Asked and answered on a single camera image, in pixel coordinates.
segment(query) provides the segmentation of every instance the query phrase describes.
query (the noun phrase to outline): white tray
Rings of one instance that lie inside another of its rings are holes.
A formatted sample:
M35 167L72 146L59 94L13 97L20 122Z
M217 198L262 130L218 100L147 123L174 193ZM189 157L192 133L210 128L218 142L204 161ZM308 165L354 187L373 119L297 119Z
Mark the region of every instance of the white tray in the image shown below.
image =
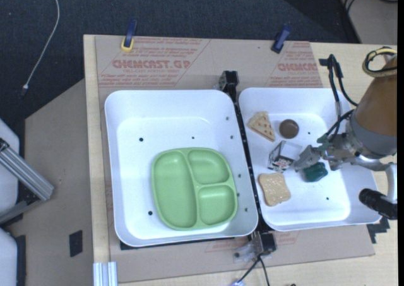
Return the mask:
M143 247L248 235L258 224L234 105L218 90L127 90L110 94L105 116L115 229L120 240ZM229 162L239 194L235 217L192 231L167 227L155 207L150 169L160 152L212 148Z
M350 110L349 103L340 94L342 113ZM261 173L272 173L267 168L268 155L287 140L279 133L285 119L293 119L300 127L298 135L287 141L300 145L318 146L316 140L336 121L334 96L327 88L248 88L241 92L239 104L244 123L259 111L268 112L276 140L270 142L251 131L246 125L252 169L256 178L258 197L265 222L279 231L374 223L381 217L363 205L358 195L364 188L377 190L370 170L345 164L331 171L318 182L306 182L301 173L289 168L283 174L292 197L276 206L267 206L257 178Z

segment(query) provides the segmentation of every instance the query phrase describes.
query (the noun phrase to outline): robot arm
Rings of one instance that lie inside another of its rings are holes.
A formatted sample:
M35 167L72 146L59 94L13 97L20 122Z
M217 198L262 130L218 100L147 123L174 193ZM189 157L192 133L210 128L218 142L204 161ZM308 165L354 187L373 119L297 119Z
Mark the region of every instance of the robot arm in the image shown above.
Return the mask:
M382 69L370 70L370 61L381 54L387 54L390 60ZM341 70L332 55L327 60L327 65L331 86L336 92L331 66L334 65L342 87ZM379 214L397 219L397 165L380 161L397 152L397 52L387 47L372 51L367 55L363 69L374 79L358 104L348 99L356 109L341 116L336 99L336 124L318 139L320 146L307 146L294 163L294 168L296 171L309 169L323 159L328 161L331 170L338 170L343 163L351 163L374 171L385 171L389 185L388 195L364 189L359 200ZM338 134L343 120L347 120L345 132Z

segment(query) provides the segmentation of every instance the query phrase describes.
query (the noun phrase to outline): blue clamp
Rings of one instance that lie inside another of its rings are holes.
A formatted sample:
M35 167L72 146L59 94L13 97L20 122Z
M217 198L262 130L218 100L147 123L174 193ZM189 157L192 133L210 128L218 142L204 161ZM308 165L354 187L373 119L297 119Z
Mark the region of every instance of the blue clamp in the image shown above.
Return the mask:
M276 35L275 42L273 43L271 50L279 54L280 51L282 50L283 43L285 42L289 34L290 34L290 27L288 25L284 25L281 32Z
M122 40L121 49L124 52L131 52L134 43L134 36L136 35L136 29L138 27L138 22L133 19L128 28L128 32L126 33L126 37Z

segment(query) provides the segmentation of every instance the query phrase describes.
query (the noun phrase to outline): wooden edge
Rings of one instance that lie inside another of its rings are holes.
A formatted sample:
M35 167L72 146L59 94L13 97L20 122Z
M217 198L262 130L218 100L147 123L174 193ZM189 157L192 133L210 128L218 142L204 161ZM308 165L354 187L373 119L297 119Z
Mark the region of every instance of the wooden edge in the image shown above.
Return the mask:
M95 36L84 35L84 65L94 262L110 261Z

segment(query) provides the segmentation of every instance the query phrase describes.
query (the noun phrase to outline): wooden table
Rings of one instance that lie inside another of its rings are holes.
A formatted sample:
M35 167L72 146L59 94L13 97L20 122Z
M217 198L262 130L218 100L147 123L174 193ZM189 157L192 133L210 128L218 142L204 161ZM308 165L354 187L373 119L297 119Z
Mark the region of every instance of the wooden table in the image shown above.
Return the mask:
M382 45L324 44L312 43L316 60L334 54L340 62L344 74L344 86L353 100L359 101L372 78L365 75L360 66L365 55ZM84 36L86 105L88 121L88 147L90 154L90 185L92 206L93 259L95 263L110 261L109 237L107 228L107 210L105 206L104 165L100 129L100 106L98 99L97 61L95 36ZM328 71L319 68L324 87L329 87ZM385 192L384 173L375 173L379 190ZM303 263L271 267L268 270L271 285L398 285L398 240L397 222L390 222L391 228L386 234L377 235L374 245L375 256L368 258L341 259L317 263ZM244 271L229 271L205 275L194 275L165 280L120 283L130 286L157 285L230 285ZM264 285L262 269L253 270L245 279L248 285Z

